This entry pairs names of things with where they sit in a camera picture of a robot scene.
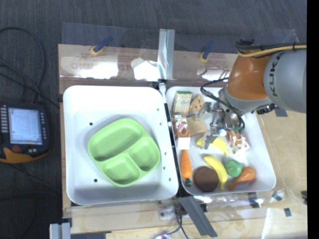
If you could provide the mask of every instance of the brown ball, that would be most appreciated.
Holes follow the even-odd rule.
[[[213,191],[219,182],[217,172],[207,166],[197,168],[193,178],[196,186],[204,192]]]

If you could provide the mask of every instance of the carrot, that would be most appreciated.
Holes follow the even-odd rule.
[[[193,171],[191,169],[191,164],[188,156],[188,151],[184,149],[181,154],[180,159],[180,174],[183,179],[185,179],[185,184],[187,187],[191,186],[190,178],[193,175]]]

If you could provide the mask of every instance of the control screen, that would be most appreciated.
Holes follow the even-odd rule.
[[[14,144],[42,144],[39,111],[8,108],[10,141]]]

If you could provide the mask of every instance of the yellow banana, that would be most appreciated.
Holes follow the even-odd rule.
[[[213,156],[205,156],[204,160],[207,164],[209,164],[212,168],[214,168],[220,183],[220,190],[224,190],[224,185],[227,182],[228,174],[223,163]]]

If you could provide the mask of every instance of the blue and yellow clamp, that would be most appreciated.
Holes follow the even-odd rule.
[[[112,40],[113,40],[113,38],[111,36],[108,36],[108,37],[104,38],[102,41],[100,41],[97,45],[93,46],[91,48],[92,55],[96,56],[96,55],[100,54],[103,50],[103,47],[107,46],[109,44],[109,42]]]
[[[213,46],[213,42],[210,41],[207,46],[204,46],[201,50],[201,54],[200,54],[200,61],[203,63],[206,63],[208,60],[208,54],[211,50],[211,47]]]

